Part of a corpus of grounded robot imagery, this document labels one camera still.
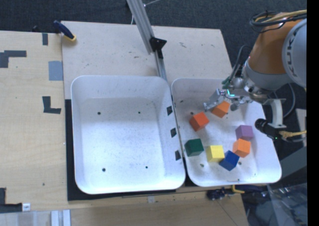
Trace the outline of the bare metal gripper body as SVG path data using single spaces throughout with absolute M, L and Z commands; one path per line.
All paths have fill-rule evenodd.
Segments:
M 266 100 L 266 94 L 263 90 L 256 87 L 250 82 L 250 79 L 229 77 L 223 81 L 223 90 L 225 90 L 225 97 L 230 99 L 233 103 L 243 104 L 251 101 L 263 103 Z

